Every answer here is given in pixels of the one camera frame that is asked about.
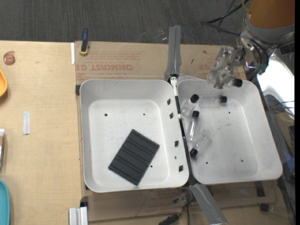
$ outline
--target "white strip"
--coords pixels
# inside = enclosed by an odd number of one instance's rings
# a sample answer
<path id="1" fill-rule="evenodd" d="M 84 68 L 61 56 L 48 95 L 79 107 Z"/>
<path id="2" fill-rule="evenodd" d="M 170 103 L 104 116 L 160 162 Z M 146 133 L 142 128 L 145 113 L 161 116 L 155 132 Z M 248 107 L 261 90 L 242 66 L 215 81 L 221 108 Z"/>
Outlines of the white strip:
<path id="1" fill-rule="evenodd" d="M 71 43 L 72 64 L 75 64 L 75 43 Z"/>
<path id="2" fill-rule="evenodd" d="M 25 111 L 23 113 L 23 135 L 30 133 L 30 112 Z"/>

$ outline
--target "black cap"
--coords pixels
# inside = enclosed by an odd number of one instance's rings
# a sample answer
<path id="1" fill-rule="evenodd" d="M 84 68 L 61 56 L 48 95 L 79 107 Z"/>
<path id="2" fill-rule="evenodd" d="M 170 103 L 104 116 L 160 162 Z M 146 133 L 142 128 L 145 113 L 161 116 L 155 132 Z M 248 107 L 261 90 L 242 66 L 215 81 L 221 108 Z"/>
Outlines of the black cap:
<path id="1" fill-rule="evenodd" d="M 195 157 L 197 156 L 197 154 L 198 154 L 198 151 L 197 151 L 195 148 L 193 148 L 193 149 L 189 152 L 189 154 L 191 155 L 192 158 L 195 158 Z"/>
<path id="2" fill-rule="evenodd" d="M 238 78 L 235 78 L 235 79 L 233 79 L 233 81 L 232 81 L 232 85 L 233 85 L 234 87 L 240 88 L 240 87 L 243 85 L 243 80 L 238 79 Z"/>
<path id="3" fill-rule="evenodd" d="M 198 111 L 193 111 L 192 117 L 199 117 L 199 112 Z"/>
<path id="4" fill-rule="evenodd" d="M 227 97 L 226 96 L 220 96 L 220 103 L 226 103 Z"/>
<path id="5" fill-rule="evenodd" d="M 270 206 L 269 206 L 268 204 L 261 203 L 261 204 L 259 205 L 259 208 L 260 208 L 260 210 L 263 211 L 263 212 L 268 212 L 269 209 L 270 209 Z"/>
<path id="6" fill-rule="evenodd" d="M 190 100 L 192 103 L 196 103 L 199 100 L 199 96 L 197 94 L 194 94 L 193 96 L 191 96 Z"/>

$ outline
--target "wooden surface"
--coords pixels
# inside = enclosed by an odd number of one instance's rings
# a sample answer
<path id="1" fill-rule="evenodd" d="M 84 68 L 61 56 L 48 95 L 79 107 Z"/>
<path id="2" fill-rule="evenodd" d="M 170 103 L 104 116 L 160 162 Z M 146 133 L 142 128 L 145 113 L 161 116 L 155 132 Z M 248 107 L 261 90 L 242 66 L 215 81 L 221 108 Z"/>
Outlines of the wooden surface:
<path id="1" fill-rule="evenodd" d="M 16 59 L 13 65 L 5 65 L 0 58 L 8 81 L 7 94 L 0 98 L 0 128 L 6 130 L 0 178 L 10 191 L 11 225 L 67 225 L 68 209 L 78 207 L 82 197 L 71 44 L 0 41 L 0 56 L 11 50 Z M 23 135 L 24 111 L 30 112 L 28 135 Z M 284 206 L 280 191 L 277 202 Z M 289 224 L 261 214 L 258 206 L 223 212 L 232 225 Z M 91 224 L 153 225 L 165 218 Z M 186 215 L 176 224 L 187 224 Z M 191 224 L 207 224 L 201 211 L 191 214 Z"/>

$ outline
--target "black connector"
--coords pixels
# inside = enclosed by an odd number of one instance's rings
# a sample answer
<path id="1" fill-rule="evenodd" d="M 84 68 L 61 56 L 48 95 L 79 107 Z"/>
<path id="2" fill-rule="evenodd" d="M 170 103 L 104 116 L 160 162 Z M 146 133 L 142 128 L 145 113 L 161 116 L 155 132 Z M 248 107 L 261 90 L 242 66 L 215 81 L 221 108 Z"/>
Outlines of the black connector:
<path id="1" fill-rule="evenodd" d="M 177 220 L 179 220 L 179 216 L 180 215 L 173 215 L 173 216 L 170 216 L 168 217 L 166 220 L 160 222 L 158 225 L 169 225 L 169 224 L 172 224 L 174 222 L 176 222 Z"/>

